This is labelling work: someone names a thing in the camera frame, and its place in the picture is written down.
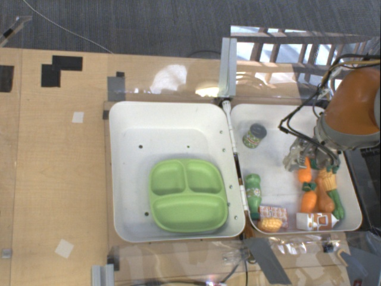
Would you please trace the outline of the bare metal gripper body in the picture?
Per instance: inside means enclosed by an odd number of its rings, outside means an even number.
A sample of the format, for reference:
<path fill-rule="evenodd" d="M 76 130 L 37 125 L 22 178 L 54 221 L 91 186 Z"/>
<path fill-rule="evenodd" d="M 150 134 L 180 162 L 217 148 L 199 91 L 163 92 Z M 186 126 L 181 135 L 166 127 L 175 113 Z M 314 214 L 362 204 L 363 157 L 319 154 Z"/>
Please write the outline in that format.
<path fill-rule="evenodd" d="M 297 138 L 290 146 L 289 153 L 299 154 L 299 167 L 307 166 L 307 158 L 310 160 L 310 166 L 316 167 L 315 156 L 317 154 L 326 154 L 330 156 L 332 161 L 330 167 L 340 167 L 340 159 L 337 152 L 319 142 L 311 142 Z"/>

